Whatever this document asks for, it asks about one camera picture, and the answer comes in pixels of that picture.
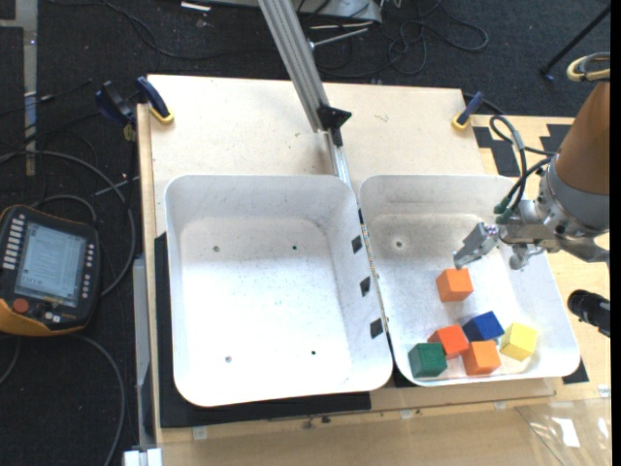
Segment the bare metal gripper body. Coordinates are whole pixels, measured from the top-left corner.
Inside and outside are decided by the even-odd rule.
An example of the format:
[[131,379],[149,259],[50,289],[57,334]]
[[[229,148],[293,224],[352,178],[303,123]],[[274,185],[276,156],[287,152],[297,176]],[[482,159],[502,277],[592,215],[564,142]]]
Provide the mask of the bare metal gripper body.
[[607,232],[572,216],[553,200],[521,200],[498,215],[500,239],[507,245],[534,244],[554,253],[564,251],[586,262],[609,262],[609,251],[596,244]]

